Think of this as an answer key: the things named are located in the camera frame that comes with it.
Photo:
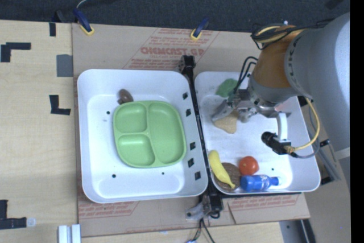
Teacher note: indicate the yellow banana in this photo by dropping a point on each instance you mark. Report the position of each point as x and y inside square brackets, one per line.
[217, 166]

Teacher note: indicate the brown round biscuit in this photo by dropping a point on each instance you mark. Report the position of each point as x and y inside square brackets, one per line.
[233, 175]

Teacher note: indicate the white plastic tray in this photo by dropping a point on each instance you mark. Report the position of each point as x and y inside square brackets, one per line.
[256, 139]
[99, 150]

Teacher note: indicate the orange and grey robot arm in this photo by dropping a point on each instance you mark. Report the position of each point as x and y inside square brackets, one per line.
[312, 65]

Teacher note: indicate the brown toy doughnut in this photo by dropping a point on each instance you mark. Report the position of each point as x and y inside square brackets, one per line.
[125, 96]

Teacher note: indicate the green toy lettuce leaf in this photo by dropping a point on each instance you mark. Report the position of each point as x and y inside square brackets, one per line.
[226, 87]

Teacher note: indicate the red tomato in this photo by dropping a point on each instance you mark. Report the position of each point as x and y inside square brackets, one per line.
[248, 165]

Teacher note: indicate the brown cardboard board red print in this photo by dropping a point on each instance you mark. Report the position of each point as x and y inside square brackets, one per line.
[119, 48]

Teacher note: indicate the black cylinder on white bracket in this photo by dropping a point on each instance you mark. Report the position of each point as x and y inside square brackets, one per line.
[277, 143]

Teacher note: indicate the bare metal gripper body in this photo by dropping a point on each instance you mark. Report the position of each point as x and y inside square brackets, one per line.
[247, 101]

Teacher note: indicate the blue plastic bottle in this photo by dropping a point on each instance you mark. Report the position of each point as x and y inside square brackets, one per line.
[254, 182]

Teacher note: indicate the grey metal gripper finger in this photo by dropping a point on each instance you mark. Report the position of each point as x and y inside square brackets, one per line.
[223, 112]
[246, 116]

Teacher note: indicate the green divided plate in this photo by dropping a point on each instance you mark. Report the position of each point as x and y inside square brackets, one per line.
[165, 133]

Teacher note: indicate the beige toy bread slice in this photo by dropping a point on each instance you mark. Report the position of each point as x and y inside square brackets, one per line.
[227, 124]

